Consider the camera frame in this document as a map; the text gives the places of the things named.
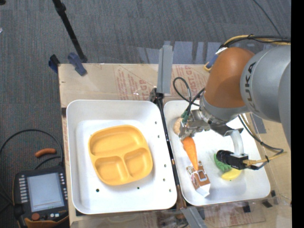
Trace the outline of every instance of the white tray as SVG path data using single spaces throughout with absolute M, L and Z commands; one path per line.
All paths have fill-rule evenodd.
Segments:
M 182 147 L 178 135 L 173 132 L 175 121 L 187 106 L 188 102 L 183 100 L 169 101 L 164 106 L 168 135 L 180 180 L 181 191 L 185 200 L 192 205 L 203 206 L 266 197 L 270 193 L 270 183 L 264 168 L 257 171 L 245 169 L 238 178 L 232 181 L 227 181 L 220 177 L 222 172 L 215 165 L 213 154 L 218 150 L 234 152 L 234 146 L 231 137 L 222 137 L 213 130 L 196 133 L 193 137 L 197 148 L 198 160 L 202 161 L 211 183 L 210 194 L 205 198 L 195 191 L 191 179 L 186 172 L 186 166 L 191 165 L 191 162 Z M 193 105 L 191 109 L 198 109 L 198 107 Z M 238 118 L 227 125 L 234 129 L 243 127 Z M 241 136 L 244 152 L 249 155 L 250 159 L 260 160 L 261 157 L 254 139 L 245 129 L 241 133 Z
M 171 208 L 177 199 L 159 108 L 149 101 L 76 100 L 66 110 L 72 201 L 84 214 Z M 143 179 L 109 186 L 97 176 L 88 150 L 92 133 L 129 124 L 144 135 L 153 159 Z

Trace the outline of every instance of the yellow cable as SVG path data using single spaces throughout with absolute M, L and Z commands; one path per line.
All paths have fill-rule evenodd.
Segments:
M 240 36 L 234 36 L 230 39 L 228 39 L 223 45 L 226 45 L 227 43 L 235 40 L 235 39 L 239 39 L 239 38 L 248 38 L 250 36 L 254 36 L 254 35 L 240 35 Z M 267 42 L 270 42 L 270 43 L 273 43 L 273 44 L 277 44 L 277 45 L 291 45 L 290 42 L 278 42 L 278 41 L 275 41 L 275 40 L 271 40 L 269 38 L 263 38 L 263 37 L 260 37 L 260 38 L 257 38 L 259 40 L 263 40 L 263 41 L 267 41 Z
M 250 166 L 250 165 L 255 165 L 257 163 L 263 163 L 263 162 L 268 162 L 270 160 L 273 160 L 277 157 L 280 157 L 282 156 L 283 154 L 286 154 L 287 152 L 282 152 L 280 154 L 277 154 L 277 155 L 274 155 L 274 156 L 271 156 L 271 157 L 268 157 L 268 158 L 264 158 L 264 159 L 261 159 L 261 160 L 258 160 L 258 161 L 255 161 L 255 160 L 243 160 L 243 163 L 247 166 Z

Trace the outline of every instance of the yellow toy banana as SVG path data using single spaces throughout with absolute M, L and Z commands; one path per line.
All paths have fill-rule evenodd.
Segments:
M 221 175 L 221 178 L 227 181 L 231 181 L 235 178 L 237 178 L 241 174 L 242 170 L 238 170 L 235 168 L 231 168 L 230 171 L 225 172 Z

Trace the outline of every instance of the toy carrot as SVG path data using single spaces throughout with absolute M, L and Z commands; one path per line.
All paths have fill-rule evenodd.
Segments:
M 198 164 L 198 156 L 196 153 L 196 146 L 193 138 L 186 137 L 183 141 L 181 141 L 184 147 L 184 150 L 186 151 L 194 169 L 198 171 L 199 164 Z

